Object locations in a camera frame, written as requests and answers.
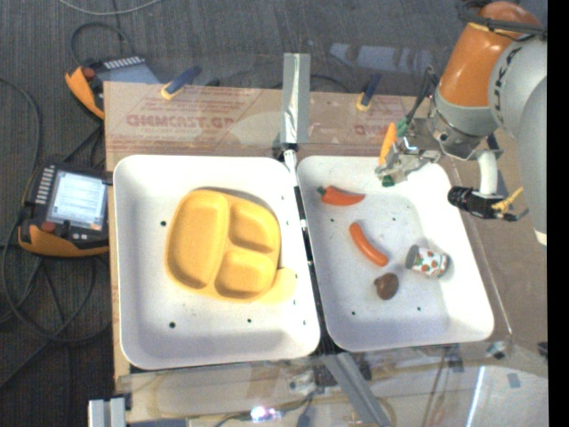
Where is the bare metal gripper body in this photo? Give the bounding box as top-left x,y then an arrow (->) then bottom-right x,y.
401,118 -> 485,165

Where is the orange carrot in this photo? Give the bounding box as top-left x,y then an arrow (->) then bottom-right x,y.
378,121 -> 398,189
316,185 -> 367,207

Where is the orange sausage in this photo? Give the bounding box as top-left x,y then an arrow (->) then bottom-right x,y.
348,221 -> 390,268

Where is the white can with strawberry print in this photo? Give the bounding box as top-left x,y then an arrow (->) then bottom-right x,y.
405,244 -> 451,279

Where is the white plastic tray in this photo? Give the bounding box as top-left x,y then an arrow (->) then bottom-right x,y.
112,153 -> 322,372
295,154 -> 496,354

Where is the yellow divided plate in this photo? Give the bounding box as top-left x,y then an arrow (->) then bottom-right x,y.
164,188 -> 298,305

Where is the brown cardboard board, red print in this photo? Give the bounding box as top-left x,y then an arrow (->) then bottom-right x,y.
102,81 -> 513,386

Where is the black cylinder on white bracket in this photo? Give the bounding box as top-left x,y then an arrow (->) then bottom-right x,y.
446,149 -> 519,222

